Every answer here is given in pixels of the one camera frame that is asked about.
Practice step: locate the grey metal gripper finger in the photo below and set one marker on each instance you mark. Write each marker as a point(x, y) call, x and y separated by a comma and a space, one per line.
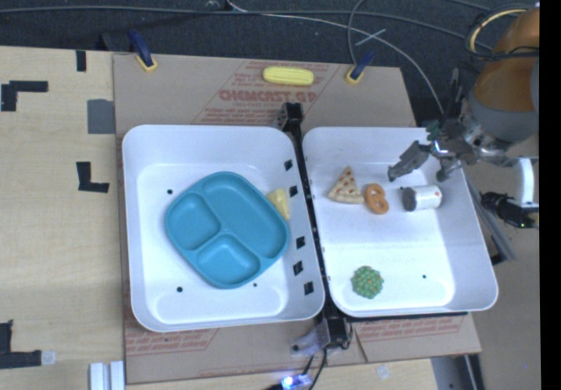
point(407, 162)
point(448, 171)

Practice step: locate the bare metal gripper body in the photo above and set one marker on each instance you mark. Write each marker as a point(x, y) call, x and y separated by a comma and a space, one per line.
point(464, 145)

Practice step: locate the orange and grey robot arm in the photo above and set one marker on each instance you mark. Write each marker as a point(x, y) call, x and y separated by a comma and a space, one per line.
point(508, 86)

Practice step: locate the white can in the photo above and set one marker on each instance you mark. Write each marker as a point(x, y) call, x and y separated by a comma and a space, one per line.
point(423, 197)

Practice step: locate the orange pretzel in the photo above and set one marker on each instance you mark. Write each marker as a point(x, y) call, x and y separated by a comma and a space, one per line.
point(377, 199)

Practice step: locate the pizza slice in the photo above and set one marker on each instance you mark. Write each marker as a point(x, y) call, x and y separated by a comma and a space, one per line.
point(345, 189)

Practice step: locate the white plastic tray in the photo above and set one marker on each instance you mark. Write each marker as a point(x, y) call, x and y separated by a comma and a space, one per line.
point(394, 239)
point(149, 226)

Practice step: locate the thin black rod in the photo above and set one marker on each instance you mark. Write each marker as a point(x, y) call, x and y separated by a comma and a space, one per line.
point(312, 221)

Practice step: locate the green peas cluster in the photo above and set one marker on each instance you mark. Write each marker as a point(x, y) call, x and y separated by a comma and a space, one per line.
point(367, 281)

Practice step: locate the yellow cheese wedge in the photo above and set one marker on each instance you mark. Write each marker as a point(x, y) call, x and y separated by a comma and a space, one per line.
point(280, 200)

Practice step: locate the yellow corn cob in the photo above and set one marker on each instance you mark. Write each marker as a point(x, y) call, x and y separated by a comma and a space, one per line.
point(288, 75)

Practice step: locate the blue divided plate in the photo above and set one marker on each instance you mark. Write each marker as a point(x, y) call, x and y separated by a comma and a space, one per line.
point(225, 228)

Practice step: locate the brown cardboard board red print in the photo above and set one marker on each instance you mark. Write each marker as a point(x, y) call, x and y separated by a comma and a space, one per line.
point(210, 86)

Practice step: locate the black cylinder on white bracket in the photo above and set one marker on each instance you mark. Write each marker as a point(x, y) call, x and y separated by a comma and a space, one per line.
point(519, 200)

